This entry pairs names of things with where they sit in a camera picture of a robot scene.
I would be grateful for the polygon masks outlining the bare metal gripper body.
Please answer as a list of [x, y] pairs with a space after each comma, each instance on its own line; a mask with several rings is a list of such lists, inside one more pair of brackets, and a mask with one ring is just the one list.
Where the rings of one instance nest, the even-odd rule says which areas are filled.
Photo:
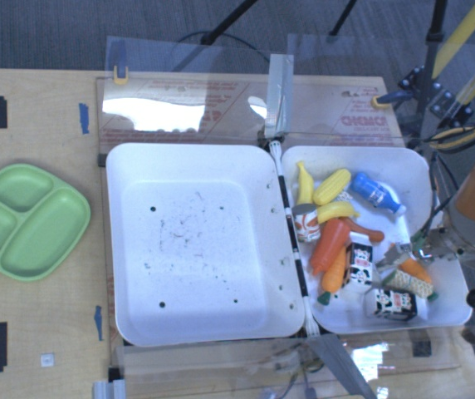
[[418, 256], [426, 261], [432, 259], [458, 259], [465, 254], [465, 243], [452, 229], [438, 227], [431, 229], [421, 246]]

